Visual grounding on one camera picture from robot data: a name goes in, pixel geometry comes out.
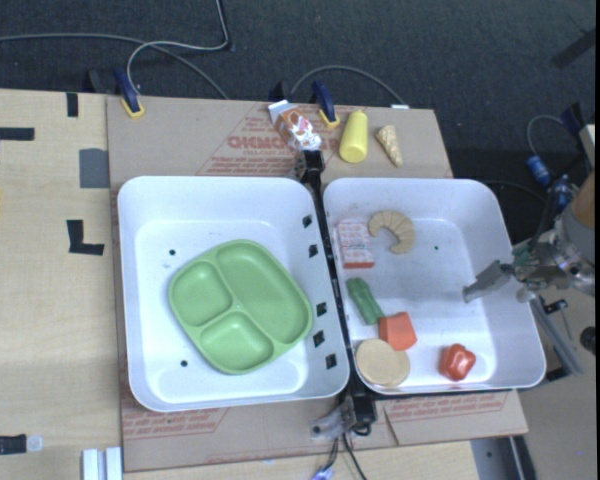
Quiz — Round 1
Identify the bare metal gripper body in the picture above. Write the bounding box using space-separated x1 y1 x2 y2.
510 240 597 298

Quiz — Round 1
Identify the white plastic tray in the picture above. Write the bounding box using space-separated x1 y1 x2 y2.
116 174 351 414
322 176 548 396

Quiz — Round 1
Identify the red bell pepper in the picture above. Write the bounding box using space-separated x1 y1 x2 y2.
437 342 478 383

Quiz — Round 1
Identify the beige croissant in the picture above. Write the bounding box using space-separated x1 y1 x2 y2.
366 209 417 256

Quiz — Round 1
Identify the orange carrot piece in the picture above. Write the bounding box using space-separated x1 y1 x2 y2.
377 311 419 353

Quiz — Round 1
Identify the green cucumber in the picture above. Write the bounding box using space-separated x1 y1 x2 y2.
344 276 386 327

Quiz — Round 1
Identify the beige round biscuit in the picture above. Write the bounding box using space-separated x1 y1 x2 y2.
354 337 412 389

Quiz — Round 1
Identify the orange and white packet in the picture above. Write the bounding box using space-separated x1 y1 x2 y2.
333 218 377 270

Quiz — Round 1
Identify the thin black rod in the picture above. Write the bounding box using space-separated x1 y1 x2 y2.
307 177 361 399

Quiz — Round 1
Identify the yellow pizza slice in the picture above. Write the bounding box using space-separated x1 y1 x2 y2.
374 124 405 169

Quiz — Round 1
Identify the yellow bottle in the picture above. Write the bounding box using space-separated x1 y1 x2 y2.
337 107 370 165

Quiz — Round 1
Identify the orange and white carton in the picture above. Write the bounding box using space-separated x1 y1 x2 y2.
267 98 323 155

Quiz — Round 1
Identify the green divided plate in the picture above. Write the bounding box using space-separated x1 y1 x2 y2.
167 238 315 377

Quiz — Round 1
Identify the brown cardboard board red print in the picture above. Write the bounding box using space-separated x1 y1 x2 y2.
104 94 530 473

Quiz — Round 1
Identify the black cylinder on white bracket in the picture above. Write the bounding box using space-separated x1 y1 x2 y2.
579 325 597 357

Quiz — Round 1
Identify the black block with wires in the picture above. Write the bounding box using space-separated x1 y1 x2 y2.
346 392 379 437
293 149 327 185

